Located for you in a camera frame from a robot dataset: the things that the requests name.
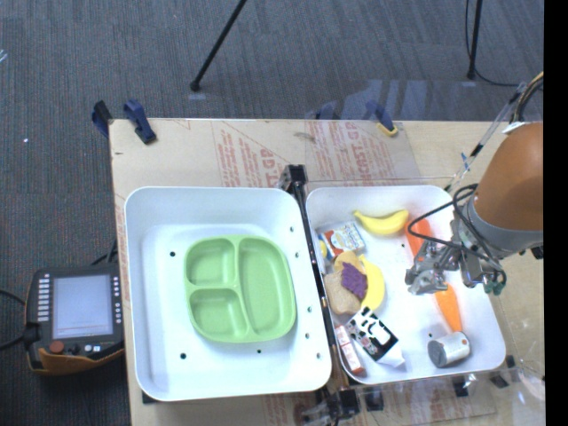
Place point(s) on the purple grapes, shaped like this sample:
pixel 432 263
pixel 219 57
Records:
pixel 354 280

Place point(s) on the brown bread slice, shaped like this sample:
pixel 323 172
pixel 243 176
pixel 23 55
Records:
pixel 339 297

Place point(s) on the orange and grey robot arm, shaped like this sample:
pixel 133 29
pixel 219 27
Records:
pixel 510 184

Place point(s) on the black tripod leg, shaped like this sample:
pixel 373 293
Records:
pixel 222 33
pixel 475 29

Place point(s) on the yellow biscuit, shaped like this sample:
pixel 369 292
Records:
pixel 346 259

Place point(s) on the white carton with red print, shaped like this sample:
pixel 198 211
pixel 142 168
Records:
pixel 344 238

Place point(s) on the brown cardboard board red print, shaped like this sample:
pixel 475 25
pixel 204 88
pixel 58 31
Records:
pixel 248 158

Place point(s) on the orange carrot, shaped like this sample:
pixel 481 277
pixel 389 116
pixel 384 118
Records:
pixel 419 235
pixel 450 306

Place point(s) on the black and white carton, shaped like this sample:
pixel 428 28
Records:
pixel 373 335

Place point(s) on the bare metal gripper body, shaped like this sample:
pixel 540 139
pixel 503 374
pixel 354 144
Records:
pixel 439 257

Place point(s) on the green divided plate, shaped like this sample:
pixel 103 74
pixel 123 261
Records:
pixel 262 282

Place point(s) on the silver can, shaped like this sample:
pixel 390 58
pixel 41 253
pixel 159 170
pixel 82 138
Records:
pixel 450 349

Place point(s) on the orange packet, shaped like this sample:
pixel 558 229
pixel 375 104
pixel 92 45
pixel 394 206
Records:
pixel 350 353

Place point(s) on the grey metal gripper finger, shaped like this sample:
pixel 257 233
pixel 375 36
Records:
pixel 437 286
pixel 415 280

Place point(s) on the white plastic tray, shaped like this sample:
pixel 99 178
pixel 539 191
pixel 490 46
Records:
pixel 160 326
pixel 417 326

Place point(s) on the white and yellow packet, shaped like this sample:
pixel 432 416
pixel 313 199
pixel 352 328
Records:
pixel 322 249

